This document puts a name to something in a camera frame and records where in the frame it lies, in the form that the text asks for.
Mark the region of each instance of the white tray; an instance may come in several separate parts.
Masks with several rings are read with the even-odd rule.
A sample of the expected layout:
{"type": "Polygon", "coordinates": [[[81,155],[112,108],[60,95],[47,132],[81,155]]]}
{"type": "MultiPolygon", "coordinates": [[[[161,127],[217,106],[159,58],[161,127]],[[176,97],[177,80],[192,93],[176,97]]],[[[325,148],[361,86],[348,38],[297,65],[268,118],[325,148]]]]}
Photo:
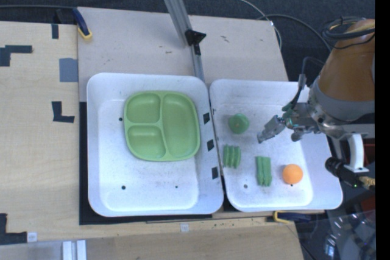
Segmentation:
{"type": "MultiPolygon", "coordinates": [[[[240,211],[334,209],[342,202],[339,180],[325,168],[325,161],[331,156],[325,135],[304,135],[301,141],[292,142],[293,131],[284,129],[275,138],[261,144],[257,141],[257,133],[273,115],[282,115],[282,107],[296,92],[294,82],[221,79],[210,86],[220,158],[226,144],[241,148],[239,167],[223,168],[227,197],[240,211]],[[228,126],[229,117],[237,113],[245,114],[250,121],[248,130],[240,135],[228,126]],[[270,187],[257,184],[256,156],[271,158],[270,187]],[[303,169],[303,179],[293,186],[282,179],[282,170],[290,163],[303,169]]],[[[308,88],[302,91],[300,102],[307,100],[307,92],[308,88]]]]}
{"type": "Polygon", "coordinates": [[[98,214],[160,216],[211,214],[223,201],[206,85],[193,76],[100,73],[87,84],[88,199],[98,214]],[[200,148],[181,161],[133,156],[126,144],[124,104],[132,94],[169,90],[189,96],[197,109],[200,148]],[[210,120],[204,122],[204,114],[210,120]]]}

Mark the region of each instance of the white cable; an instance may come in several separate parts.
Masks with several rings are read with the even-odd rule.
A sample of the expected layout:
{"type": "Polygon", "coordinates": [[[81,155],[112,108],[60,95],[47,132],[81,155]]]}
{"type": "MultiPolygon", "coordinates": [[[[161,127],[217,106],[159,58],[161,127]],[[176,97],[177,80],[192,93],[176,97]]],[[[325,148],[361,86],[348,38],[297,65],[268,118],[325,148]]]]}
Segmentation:
{"type": "Polygon", "coordinates": [[[254,4],[251,4],[249,1],[246,1],[246,0],[239,0],[239,1],[245,2],[246,4],[248,4],[252,8],[254,8],[256,11],[258,11],[262,15],[262,17],[260,17],[259,19],[265,18],[266,20],[271,22],[271,24],[273,25],[273,27],[275,29],[275,32],[278,35],[279,49],[281,50],[282,49],[282,37],[280,36],[280,32],[278,31],[278,29],[274,26],[274,23],[269,18],[267,18],[266,14],[263,11],[261,11],[258,7],[256,7],[254,4]]]}

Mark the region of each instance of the green plate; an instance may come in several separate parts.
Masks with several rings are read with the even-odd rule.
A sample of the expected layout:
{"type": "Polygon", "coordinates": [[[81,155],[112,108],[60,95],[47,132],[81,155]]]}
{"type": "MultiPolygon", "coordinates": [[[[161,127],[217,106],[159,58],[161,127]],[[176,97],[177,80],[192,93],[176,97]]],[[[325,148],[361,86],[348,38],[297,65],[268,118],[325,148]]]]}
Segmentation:
{"type": "Polygon", "coordinates": [[[194,102],[173,91],[143,91],[130,96],[124,107],[127,146],[148,161],[185,160],[200,146],[194,102]]]}

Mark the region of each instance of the wooden table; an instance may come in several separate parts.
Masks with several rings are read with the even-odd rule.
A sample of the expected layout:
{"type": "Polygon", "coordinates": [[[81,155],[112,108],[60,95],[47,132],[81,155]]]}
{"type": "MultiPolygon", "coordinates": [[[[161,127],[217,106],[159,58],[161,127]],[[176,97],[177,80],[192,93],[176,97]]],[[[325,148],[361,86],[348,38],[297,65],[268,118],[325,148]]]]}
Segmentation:
{"type": "MultiPolygon", "coordinates": [[[[202,20],[210,25],[212,19],[192,18],[193,26],[201,26],[202,20]]],[[[266,22],[239,23],[244,28],[239,31],[255,31],[253,38],[257,42],[268,38],[268,48],[261,50],[260,45],[255,52],[259,70],[251,78],[287,81],[275,34],[256,33],[254,29],[256,25],[260,31],[268,29],[266,22]]],[[[227,43],[225,35],[220,35],[219,44],[227,43]]],[[[73,59],[79,60],[79,66],[87,66],[78,54],[80,40],[83,39],[73,25],[0,22],[0,48],[18,45],[33,49],[30,54],[12,52],[9,66],[0,66],[0,213],[8,214],[8,233],[36,233],[38,241],[88,239],[92,259],[125,259],[129,252],[134,259],[183,259],[183,255],[186,259],[250,259],[260,253],[263,258],[302,259],[294,224],[267,222],[266,216],[271,212],[246,214],[221,209],[211,219],[79,225],[82,92],[79,94],[81,84],[60,77],[59,64],[73,59]],[[61,102],[61,116],[74,116],[73,122],[54,121],[53,102],[61,102]]],[[[205,76],[213,71],[213,79],[222,78],[217,57],[225,61],[233,52],[225,48],[212,51],[213,40],[205,41],[201,47],[208,51],[204,57],[205,76]]]]}

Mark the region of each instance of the orange ball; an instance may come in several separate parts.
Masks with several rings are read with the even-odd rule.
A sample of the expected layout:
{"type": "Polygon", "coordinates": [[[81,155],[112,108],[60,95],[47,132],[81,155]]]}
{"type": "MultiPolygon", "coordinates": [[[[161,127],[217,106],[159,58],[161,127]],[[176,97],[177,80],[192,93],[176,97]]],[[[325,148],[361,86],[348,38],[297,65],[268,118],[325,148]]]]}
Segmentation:
{"type": "Polygon", "coordinates": [[[296,164],[289,164],[283,169],[282,177],[287,184],[296,184],[303,178],[302,168],[296,164]]]}

